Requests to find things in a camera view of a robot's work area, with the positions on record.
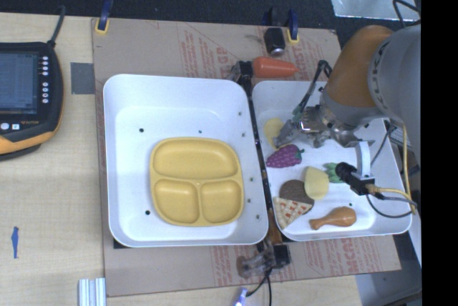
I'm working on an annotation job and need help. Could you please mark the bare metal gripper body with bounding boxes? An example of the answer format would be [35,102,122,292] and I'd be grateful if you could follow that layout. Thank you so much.
[291,104,375,149]

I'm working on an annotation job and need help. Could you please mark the yellow potato chip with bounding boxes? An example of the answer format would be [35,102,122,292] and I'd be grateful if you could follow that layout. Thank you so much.
[263,117,286,150]

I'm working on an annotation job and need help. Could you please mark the purple grapes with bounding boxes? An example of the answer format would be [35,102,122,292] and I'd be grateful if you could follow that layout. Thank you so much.
[265,144,306,169]

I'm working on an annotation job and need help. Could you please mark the yellow toy with green leaves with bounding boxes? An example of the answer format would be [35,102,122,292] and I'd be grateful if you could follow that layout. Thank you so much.
[303,162,346,202]

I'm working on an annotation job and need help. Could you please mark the brown biscuit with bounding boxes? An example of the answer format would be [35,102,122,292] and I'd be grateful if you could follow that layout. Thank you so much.
[278,179,316,216]

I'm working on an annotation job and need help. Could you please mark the orange carrot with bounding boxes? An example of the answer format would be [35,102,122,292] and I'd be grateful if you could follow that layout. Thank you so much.
[252,56,300,79]

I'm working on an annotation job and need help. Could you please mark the slice of pizza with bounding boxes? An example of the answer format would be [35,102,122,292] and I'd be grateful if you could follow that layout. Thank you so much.
[272,196,313,231]

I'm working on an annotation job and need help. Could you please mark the orange chicken drumstick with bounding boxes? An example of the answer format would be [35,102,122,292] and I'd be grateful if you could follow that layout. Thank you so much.
[308,206,358,232]

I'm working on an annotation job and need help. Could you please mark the black can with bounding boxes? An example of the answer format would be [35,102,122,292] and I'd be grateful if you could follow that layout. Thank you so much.
[263,26,287,58]

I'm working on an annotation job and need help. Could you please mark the white plastic tray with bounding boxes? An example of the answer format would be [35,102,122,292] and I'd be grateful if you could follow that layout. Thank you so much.
[102,74,269,249]
[251,80,413,242]

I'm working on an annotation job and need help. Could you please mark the yellow divided plate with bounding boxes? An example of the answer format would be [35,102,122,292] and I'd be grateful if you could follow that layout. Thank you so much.
[149,137,245,227]

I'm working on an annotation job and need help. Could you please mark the brown cardboard board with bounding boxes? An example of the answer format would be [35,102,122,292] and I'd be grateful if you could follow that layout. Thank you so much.
[91,17,402,297]

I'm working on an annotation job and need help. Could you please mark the black cylinder on white bracket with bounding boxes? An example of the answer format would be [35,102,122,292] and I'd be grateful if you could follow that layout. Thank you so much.
[334,140,376,197]

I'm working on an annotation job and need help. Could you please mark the black block with thin wires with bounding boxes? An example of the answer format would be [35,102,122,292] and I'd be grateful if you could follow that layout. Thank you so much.
[237,242,291,279]
[228,60,255,84]

